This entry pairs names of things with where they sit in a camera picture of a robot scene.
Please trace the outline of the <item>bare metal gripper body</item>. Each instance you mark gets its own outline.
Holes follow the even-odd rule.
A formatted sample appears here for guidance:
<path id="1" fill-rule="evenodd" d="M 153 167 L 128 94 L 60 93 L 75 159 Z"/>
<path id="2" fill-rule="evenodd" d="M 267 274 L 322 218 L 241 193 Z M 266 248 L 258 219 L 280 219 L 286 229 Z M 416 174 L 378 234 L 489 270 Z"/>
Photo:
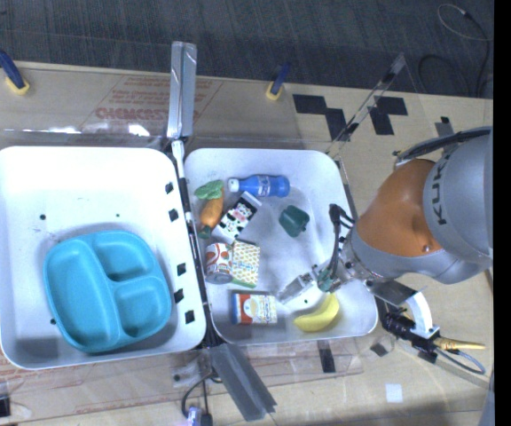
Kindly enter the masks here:
<path id="1" fill-rule="evenodd" d="M 353 280 L 364 281 L 373 277 L 373 273 L 357 260 L 344 262 L 339 257 L 314 265 L 311 272 L 318 289 L 325 293 L 333 293 Z"/>

